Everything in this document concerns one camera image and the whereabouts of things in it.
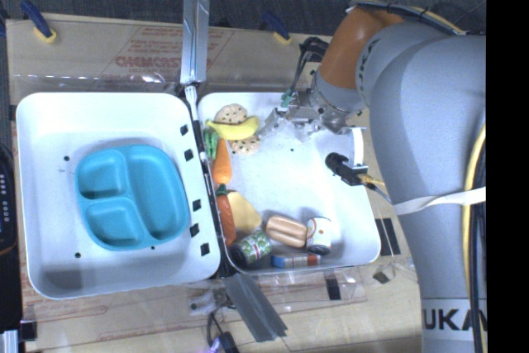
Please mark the yellow banana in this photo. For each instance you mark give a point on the yellow banana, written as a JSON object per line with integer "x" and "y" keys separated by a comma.
{"x": 233, "y": 129}

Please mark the sausage in bread roll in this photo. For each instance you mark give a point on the sausage in bread roll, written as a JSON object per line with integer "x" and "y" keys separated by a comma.
{"x": 286, "y": 230}

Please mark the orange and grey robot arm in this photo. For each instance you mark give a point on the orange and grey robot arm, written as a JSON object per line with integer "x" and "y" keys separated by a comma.
{"x": 417, "y": 115}

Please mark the green can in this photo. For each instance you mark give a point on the green can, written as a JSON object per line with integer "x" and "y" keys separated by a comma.
{"x": 254, "y": 247}

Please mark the black cylinder on white bracket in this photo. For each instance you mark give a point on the black cylinder on white bracket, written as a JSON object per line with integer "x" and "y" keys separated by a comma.
{"x": 344, "y": 167}

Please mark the green bean pods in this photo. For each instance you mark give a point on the green bean pods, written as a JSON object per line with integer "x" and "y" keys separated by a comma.
{"x": 211, "y": 142}

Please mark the yellow wedge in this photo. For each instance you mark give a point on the yellow wedge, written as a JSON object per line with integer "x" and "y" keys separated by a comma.
{"x": 244, "y": 213}

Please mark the white plastic tray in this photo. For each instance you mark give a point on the white plastic tray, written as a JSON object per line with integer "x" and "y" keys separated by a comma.
{"x": 289, "y": 182}
{"x": 45, "y": 177}

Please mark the tan biscuit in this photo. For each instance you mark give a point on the tan biscuit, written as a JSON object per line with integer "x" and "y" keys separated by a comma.
{"x": 246, "y": 146}
{"x": 231, "y": 112}

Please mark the blue divided plate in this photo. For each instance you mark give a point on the blue divided plate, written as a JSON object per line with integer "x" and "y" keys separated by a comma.
{"x": 136, "y": 194}

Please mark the thin black and white rod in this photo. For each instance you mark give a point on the thin black and white rod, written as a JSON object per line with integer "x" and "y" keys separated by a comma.
{"x": 191, "y": 97}

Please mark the white can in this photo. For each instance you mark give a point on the white can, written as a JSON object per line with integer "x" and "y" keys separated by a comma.
{"x": 319, "y": 233}

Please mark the brown cardboard board red print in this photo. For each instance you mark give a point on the brown cardboard board red print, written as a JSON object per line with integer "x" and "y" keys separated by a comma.
{"x": 103, "y": 53}

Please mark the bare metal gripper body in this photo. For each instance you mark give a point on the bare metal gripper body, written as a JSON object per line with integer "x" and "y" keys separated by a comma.
{"x": 308, "y": 109}

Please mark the orange carrot with green top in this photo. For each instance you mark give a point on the orange carrot with green top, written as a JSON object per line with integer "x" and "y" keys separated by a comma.
{"x": 227, "y": 217}

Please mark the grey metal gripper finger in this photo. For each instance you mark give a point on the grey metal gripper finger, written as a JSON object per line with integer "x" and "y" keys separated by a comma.
{"x": 306, "y": 132}
{"x": 272, "y": 123}

